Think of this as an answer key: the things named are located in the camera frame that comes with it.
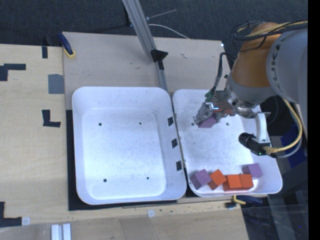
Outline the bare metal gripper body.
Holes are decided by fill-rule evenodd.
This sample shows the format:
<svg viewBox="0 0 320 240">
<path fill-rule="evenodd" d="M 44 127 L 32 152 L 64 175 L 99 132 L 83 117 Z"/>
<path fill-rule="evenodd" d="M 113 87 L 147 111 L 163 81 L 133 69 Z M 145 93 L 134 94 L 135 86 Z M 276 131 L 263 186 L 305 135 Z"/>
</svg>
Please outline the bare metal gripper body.
<svg viewBox="0 0 320 240">
<path fill-rule="evenodd" d="M 204 97 L 206 110 L 212 114 L 218 114 L 220 117 L 237 114 L 244 118 L 250 118 L 258 106 L 258 104 L 243 101 L 233 91 L 229 93 L 224 90 L 215 90 L 214 92 L 209 90 Z"/>
</svg>

